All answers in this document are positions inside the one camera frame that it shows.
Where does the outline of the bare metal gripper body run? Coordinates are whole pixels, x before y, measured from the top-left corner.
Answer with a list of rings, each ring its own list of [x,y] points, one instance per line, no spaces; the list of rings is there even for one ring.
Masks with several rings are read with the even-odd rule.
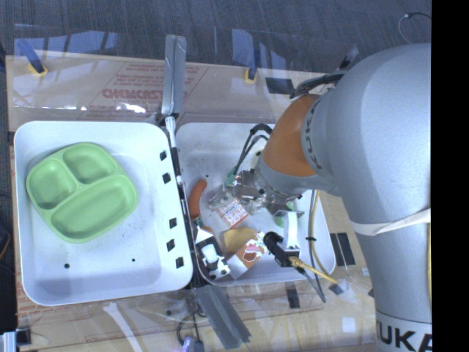
[[[258,169],[241,171],[227,188],[246,207],[266,207],[281,200],[281,195],[265,182]]]

